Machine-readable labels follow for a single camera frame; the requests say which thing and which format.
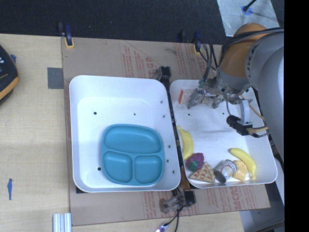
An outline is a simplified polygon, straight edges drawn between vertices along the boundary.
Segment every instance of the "black fabric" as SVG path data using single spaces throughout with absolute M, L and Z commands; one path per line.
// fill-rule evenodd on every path
M 284 0 L 271 0 L 284 26 Z M 208 43 L 226 41 L 216 0 L 0 0 L 0 33 L 174 42 L 184 29 Z

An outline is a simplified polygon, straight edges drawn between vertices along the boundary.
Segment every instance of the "robotic arm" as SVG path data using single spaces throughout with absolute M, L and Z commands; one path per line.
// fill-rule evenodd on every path
M 248 101 L 240 96 L 250 87 L 257 90 L 265 123 L 284 161 L 283 77 L 284 30 L 249 23 L 223 45 L 216 77 L 200 81 L 199 88 L 213 98 L 213 108 L 223 101 L 240 104 L 241 118 L 229 116 L 227 123 L 241 135 L 248 135 L 252 125 L 247 122 Z M 192 94 L 188 108 L 196 97 Z

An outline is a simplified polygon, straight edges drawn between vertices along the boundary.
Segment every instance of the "white tray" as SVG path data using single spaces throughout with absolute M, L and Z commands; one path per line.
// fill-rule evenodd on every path
M 181 89 L 195 89 L 198 87 L 198 80 L 176 80 L 170 86 L 170 93 L 173 104 L 173 111 L 176 125 L 188 132 L 193 137 L 194 153 L 204 154 L 205 161 L 215 168 L 225 159 L 237 160 L 228 152 L 229 148 L 241 148 L 256 162 L 256 179 L 251 179 L 250 174 L 246 175 L 244 181 L 230 177 L 226 183 L 207 183 L 192 180 L 189 176 L 193 173 L 185 167 L 186 176 L 189 182 L 197 188 L 212 188 L 221 186 L 241 186 L 250 184 L 272 183 L 277 178 L 277 166 L 269 144 L 268 138 L 253 138 L 252 136 L 241 136 L 229 127 L 226 118 L 229 116 L 226 103 L 223 102 L 216 109 L 211 104 L 199 104 L 188 109 L 186 105 L 180 105 L 178 98 Z M 252 99 L 251 105 L 259 111 L 253 90 L 243 94 L 245 98 Z M 239 105 L 229 105 L 231 114 L 240 117 Z M 263 126 L 263 122 L 252 110 L 250 121 L 253 127 Z
M 172 190 L 180 168 L 166 89 L 154 79 L 81 75 L 72 79 L 70 119 L 73 179 L 85 192 Z M 101 139 L 113 124 L 134 124 L 157 131 L 164 145 L 164 172 L 153 185 L 117 184 L 104 175 Z

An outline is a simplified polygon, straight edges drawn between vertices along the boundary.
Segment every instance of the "yellow banana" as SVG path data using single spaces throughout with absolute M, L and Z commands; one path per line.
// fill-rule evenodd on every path
M 229 151 L 233 156 L 236 156 L 246 164 L 248 171 L 251 173 L 252 179 L 255 179 L 256 164 L 252 157 L 240 148 L 231 148 Z
M 193 154 L 193 139 L 191 134 L 177 126 L 183 140 L 183 159 L 187 160 Z

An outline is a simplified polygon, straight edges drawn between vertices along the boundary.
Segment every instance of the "power tool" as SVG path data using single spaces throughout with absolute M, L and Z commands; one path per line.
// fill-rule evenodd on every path
M 11 56 L 0 45 L 0 105 L 9 98 L 19 81 L 19 72 Z

